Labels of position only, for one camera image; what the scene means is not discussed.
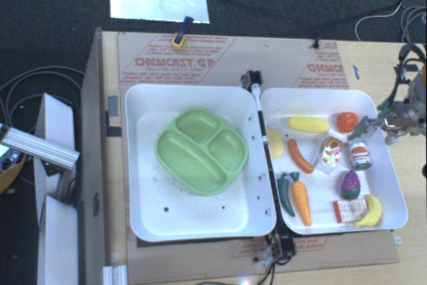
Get small red and white can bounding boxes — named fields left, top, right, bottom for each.
left=347, top=140, right=372, bottom=172

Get orange carrot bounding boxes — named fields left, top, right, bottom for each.
left=289, top=172, right=313, bottom=228

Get yellow oval toy food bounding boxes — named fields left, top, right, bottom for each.
left=266, top=126, right=286, bottom=159

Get yellow corn cob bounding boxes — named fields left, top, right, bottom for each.
left=288, top=115, right=330, bottom=134

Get thin black and white rod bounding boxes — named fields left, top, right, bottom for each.
left=252, top=83, right=285, bottom=238

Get green divided plate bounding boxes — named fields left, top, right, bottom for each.
left=154, top=107, right=250, bottom=197

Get orange and white packet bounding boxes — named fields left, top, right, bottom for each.
left=332, top=198, right=369, bottom=224

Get orange sausage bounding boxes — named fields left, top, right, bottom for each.
left=287, top=138, right=316, bottom=175

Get green chili pepper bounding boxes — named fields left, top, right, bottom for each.
left=276, top=172, right=297, bottom=218

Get purple grapes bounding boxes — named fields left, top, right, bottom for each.
left=340, top=170, right=362, bottom=201

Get brown cardboard board red print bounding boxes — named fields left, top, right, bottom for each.
left=117, top=31, right=400, bottom=285

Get red tomato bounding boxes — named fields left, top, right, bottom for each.
left=336, top=111, right=359, bottom=134

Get white and orange carton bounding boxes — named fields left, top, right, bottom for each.
left=314, top=134, right=345, bottom=175

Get white plastic tray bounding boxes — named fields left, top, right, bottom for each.
left=260, top=87, right=410, bottom=236
left=124, top=83, right=278, bottom=243

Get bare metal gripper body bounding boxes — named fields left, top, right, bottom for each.
left=382, top=99, right=427, bottom=138

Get yellow banana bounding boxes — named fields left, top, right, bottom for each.
left=354, top=194, right=384, bottom=229

